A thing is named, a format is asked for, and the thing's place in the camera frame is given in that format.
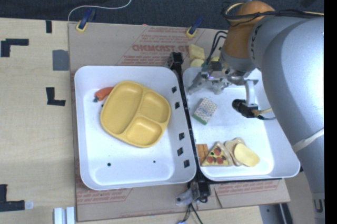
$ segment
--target wooden surface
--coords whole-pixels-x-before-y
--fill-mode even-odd
[[[0,184],[7,200],[33,201],[34,208],[0,212],[0,223],[53,223],[53,209],[75,206],[70,73],[53,71],[52,51],[68,50],[67,22],[0,18],[0,40],[28,38],[0,57]],[[47,105],[46,87],[65,106]],[[258,206],[199,212],[207,223],[261,224]],[[177,223],[184,213],[86,223]],[[198,223],[192,213],[187,223]]]

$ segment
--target yellow divided plate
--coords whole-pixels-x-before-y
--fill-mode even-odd
[[[137,147],[150,147],[162,137],[171,116],[168,101],[133,81],[118,83],[101,111],[101,125],[113,137]]]

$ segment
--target cardboard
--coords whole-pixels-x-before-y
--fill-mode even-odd
[[[185,212],[175,197],[187,190],[187,184],[96,191],[81,181],[78,159],[74,74],[86,65],[165,66],[171,52],[181,52],[183,70],[190,66],[189,45],[204,48],[208,55],[217,30],[198,29],[193,38],[185,28],[90,23],[85,32],[68,24],[72,85],[73,133],[76,163],[77,221],[102,220],[164,213]],[[284,179],[255,182],[231,182],[211,185],[207,203],[198,210],[214,210],[289,201]]]

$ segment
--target blue clamp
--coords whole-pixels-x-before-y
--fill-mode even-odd
[[[96,9],[88,8],[84,13],[82,20],[77,24],[76,30],[80,33],[85,32],[88,22],[94,22],[96,18]]]
[[[196,34],[196,29],[200,26],[201,22],[202,22],[203,18],[202,17],[199,17],[196,22],[194,22],[194,24],[189,27],[186,31],[186,36],[188,38],[193,38],[194,35]]]

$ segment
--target red toy carrot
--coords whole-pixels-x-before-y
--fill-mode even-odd
[[[101,100],[104,100],[104,98],[110,94],[111,90],[113,89],[114,87],[105,87],[105,88],[102,88],[98,91],[96,91],[95,93],[95,99],[94,99],[94,102],[98,102],[98,101],[101,101]]]

